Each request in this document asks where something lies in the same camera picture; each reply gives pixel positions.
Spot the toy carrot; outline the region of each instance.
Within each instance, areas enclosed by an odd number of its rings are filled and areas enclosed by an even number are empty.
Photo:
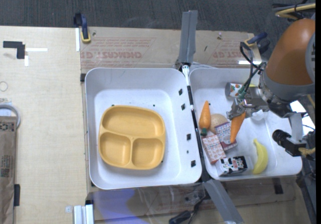
[[[245,115],[246,115],[246,112],[242,113],[239,116],[232,118],[232,120],[231,120],[231,137],[230,137],[231,143],[233,143],[235,141],[236,135],[239,132],[239,130],[242,126],[242,123],[245,119]]]
[[[211,113],[210,113],[210,105],[208,101],[205,101],[200,121],[199,121],[200,129],[201,129],[201,136],[207,135],[207,130],[210,128],[211,125]]]

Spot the clamp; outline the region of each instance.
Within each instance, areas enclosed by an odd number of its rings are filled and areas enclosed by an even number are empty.
[[[87,28],[87,20],[84,14],[76,13],[74,16],[75,27],[81,26],[80,37],[83,43],[89,43],[91,41],[90,34]]]

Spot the banana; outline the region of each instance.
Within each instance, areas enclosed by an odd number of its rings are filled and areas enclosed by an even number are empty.
[[[257,152],[257,161],[254,165],[253,174],[260,174],[265,170],[269,158],[265,146],[259,143],[257,139],[254,139],[253,142],[256,146]]]

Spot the yellow divided tray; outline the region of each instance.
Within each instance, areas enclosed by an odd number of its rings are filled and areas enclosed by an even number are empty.
[[[165,137],[164,121],[155,111],[115,105],[101,117],[98,150],[109,165],[147,170],[163,160]]]

